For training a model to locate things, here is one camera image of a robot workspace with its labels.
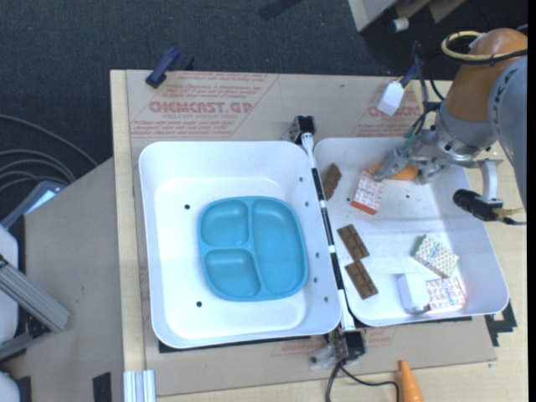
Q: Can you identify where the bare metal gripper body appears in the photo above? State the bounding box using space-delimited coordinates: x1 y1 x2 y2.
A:
400 128 479 172

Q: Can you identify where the orange toy food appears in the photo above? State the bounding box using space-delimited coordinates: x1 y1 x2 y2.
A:
367 162 420 182

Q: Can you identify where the orange and white carton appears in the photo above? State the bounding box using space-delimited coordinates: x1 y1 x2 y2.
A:
350 170 385 215

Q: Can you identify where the brown chocolate bar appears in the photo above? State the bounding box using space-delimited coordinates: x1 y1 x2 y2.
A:
343 260 379 300
321 162 343 201
336 224 371 264

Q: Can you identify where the white plastic tray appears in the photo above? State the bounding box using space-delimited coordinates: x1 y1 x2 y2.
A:
137 140 343 349
312 137 511 328

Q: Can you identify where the small white carton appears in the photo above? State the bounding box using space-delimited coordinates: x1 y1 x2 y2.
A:
376 80 406 117

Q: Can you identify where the white carton with red pattern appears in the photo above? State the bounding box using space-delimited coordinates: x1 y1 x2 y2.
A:
413 234 461 279
425 276 467 312

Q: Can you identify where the thin black and white rod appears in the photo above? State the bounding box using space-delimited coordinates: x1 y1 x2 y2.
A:
301 132 357 331

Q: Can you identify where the plain white box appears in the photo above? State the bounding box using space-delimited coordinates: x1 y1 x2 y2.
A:
395 271 431 316

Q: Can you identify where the blue divided plate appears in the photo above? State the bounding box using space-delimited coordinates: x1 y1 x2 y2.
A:
197 195 310 302

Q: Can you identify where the brown cardboard board red print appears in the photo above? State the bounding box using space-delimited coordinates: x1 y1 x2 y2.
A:
125 70 497 398

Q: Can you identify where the orange toy carrot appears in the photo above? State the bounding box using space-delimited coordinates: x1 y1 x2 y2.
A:
397 359 425 402

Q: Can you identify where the black cylinder on white bracket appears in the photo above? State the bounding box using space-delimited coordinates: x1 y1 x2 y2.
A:
452 158 506 222

